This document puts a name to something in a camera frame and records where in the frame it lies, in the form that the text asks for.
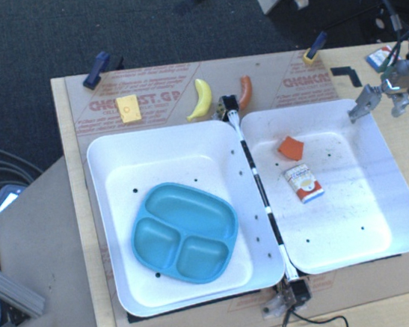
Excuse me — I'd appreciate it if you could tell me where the yellow banana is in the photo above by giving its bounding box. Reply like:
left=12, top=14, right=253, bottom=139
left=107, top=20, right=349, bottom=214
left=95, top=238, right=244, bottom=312
left=181, top=77, right=216, bottom=123

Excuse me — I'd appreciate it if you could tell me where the black block with thin wires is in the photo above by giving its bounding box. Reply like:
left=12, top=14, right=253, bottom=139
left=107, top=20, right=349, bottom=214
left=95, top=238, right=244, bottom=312
left=259, top=277, right=315, bottom=320
left=213, top=93, right=242, bottom=122

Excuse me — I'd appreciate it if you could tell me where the yellow cheese slice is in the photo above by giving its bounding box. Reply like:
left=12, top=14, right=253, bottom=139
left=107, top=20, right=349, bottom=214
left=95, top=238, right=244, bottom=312
left=114, top=94, right=144, bottom=125

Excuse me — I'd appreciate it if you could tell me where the blue red and white packet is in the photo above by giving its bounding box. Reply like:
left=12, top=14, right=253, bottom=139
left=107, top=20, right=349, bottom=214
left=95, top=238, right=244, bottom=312
left=363, top=43, right=403, bottom=75

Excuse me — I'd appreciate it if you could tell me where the thin black and white rod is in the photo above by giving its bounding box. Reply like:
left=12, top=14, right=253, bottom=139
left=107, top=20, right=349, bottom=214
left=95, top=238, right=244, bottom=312
left=227, top=103, right=300, bottom=287

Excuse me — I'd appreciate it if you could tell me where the blue divided plate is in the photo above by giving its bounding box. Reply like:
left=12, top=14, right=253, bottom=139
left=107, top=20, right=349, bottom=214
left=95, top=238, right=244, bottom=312
left=123, top=173, right=247, bottom=294

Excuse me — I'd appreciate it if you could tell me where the white plastic tray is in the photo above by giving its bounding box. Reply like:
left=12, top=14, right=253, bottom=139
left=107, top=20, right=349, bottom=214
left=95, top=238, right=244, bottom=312
left=83, top=112, right=291, bottom=323
left=238, top=89, right=409, bottom=283

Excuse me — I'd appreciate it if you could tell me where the orange sausage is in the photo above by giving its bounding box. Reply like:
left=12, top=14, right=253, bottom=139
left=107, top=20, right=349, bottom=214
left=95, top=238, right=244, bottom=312
left=234, top=74, right=256, bottom=111

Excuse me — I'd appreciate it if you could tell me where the red and white carton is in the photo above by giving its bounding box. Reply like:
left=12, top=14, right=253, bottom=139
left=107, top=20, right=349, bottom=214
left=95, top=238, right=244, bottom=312
left=282, top=160, right=327, bottom=207

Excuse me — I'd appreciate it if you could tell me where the orange wedge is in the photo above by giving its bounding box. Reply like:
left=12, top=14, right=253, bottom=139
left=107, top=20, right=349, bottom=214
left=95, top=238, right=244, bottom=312
left=275, top=133, right=307, bottom=164

